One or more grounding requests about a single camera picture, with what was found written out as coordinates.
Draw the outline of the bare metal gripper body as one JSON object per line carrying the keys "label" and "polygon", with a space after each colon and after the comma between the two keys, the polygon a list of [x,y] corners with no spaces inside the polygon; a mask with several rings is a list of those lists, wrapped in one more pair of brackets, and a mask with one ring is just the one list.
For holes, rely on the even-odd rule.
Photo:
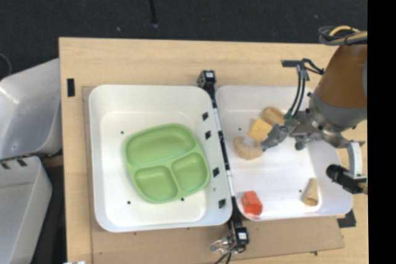
{"label": "bare metal gripper body", "polygon": [[346,139],[344,128],[333,125],[323,115],[314,112],[299,111],[286,120],[288,135],[309,137],[310,142],[324,141],[335,148],[346,148],[352,141]]}

